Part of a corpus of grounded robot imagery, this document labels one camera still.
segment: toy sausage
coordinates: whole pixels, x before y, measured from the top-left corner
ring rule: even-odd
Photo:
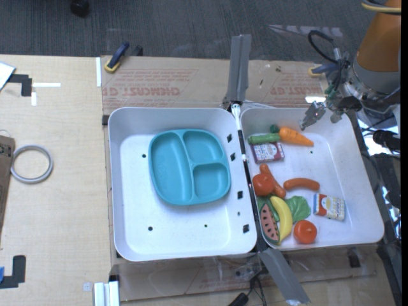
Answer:
[[[283,188],[287,191],[299,187],[317,191],[320,188],[320,184],[317,181],[309,178],[293,178],[283,183]]]

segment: gray ring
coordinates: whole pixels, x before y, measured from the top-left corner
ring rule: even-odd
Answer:
[[[17,156],[19,156],[21,153],[23,153],[23,152],[25,152],[27,150],[37,150],[38,152],[41,152],[42,154],[44,154],[48,159],[48,169],[46,170],[46,172],[44,174],[42,174],[39,177],[25,178],[25,177],[20,176],[14,170],[14,161],[16,160]],[[21,146],[16,151],[14,151],[13,162],[11,163],[11,173],[13,174],[13,176],[18,181],[21,181],[21,182],[23,182],[25,184],[37,184],[38,182],[42,182],[42,181],[44,181],[45,179],[48,178],[48,176],[51,174],[52,166],[53,166],[52,157],[51,157],[51,154],[49,153],[49,151],[47,149],[45,149],[44,147],[39,146],[39,145],[24,145],[24,146]]]

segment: brown sausage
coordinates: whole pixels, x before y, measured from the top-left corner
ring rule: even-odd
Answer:
[[[283,183],[284,189],[287,191],[294,188],[307,188],[313,191],[317,191],[320,188],[320,184],[309,178],[293,178]]]
[[[272,177],[273,181],[275,182],[275,189],[273,190],[273,193],[275,193],[275,195],[280,198],[285,198],[286,191],[285,189],[283,189],[281,185],[278,184],[275,177],[272,175],[272,172],[270,171],[269,166],[266,163],[262,163],[259,166],[259,170],[261,173],[264,173],[265,175],[269,175]]]

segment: dark gray floor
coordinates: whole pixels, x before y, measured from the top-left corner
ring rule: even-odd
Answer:
[[[310,29],[354,55],[374,16],[360,0],[88,0],[85,18],[71,0],[0,1],[0,54],[98,56],[126,40],[149,56],[229,59],[231,36],[252,34],[251,59],[320,62]]]

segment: white tray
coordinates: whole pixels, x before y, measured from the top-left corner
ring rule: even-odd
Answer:
[[[185,128],[210,131],[221,141],[231,188],[220,200],[170,205],[155,192],[149,173],[149,143],[158,133]],[[220,108],[121,108],[111,114],[108,129],[113,235],[123,258],[230,256],[253,249],[257,236],[251,198],[230,113]]]
[[[268,165],[277,182],[283,185],[287,179],[307,177],[321,184],[322,194],[343,198],[346,217],[343,221],[313,214],[313,195],[306,189],[288,191],[286,198],[300,195],[306,198],[312,209],[307,218],[317,226],[314,244],[298,243],[293,235],[285,238],[280,246],[283,251],[340,245],[378,242],[384,235],[384,224],[366,169],[361,158],[353,127],[345,115],[338,123],[330,121],[327,111],[317,123],[301,131],[314,141],[313,147],[281,143],[285,158]],[[250,108],[242,112],[241,123],[251,175],[259,173],[247,138],[250,135],[269,133],[270,125],[299,129],[298,120],[305,117],[305,109]]]

